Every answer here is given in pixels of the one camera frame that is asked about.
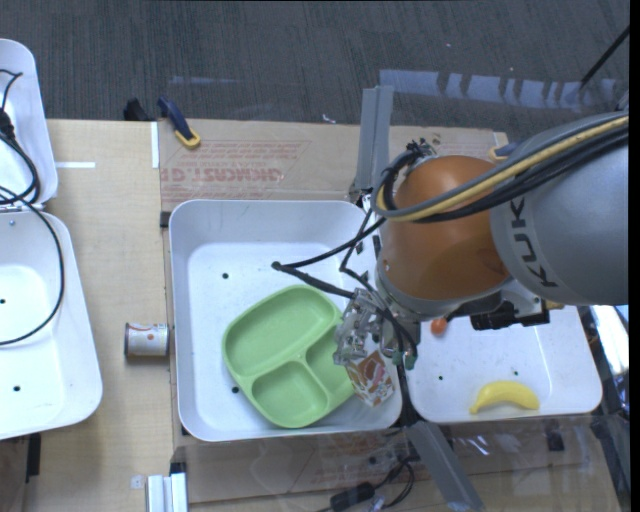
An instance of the yellow banana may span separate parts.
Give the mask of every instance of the yellow banana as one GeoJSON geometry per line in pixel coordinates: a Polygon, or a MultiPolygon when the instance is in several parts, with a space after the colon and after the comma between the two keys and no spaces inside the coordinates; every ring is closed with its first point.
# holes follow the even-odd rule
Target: yellow banana
{"type": "Polygon", "coordinates": [[[540,408],[540,400],[529,386],[511,380],[496,380],[480,388],[476,403],[469,412],[476,414],[481,407],[498,402],[512,402],[525,409],[540,408]]]}

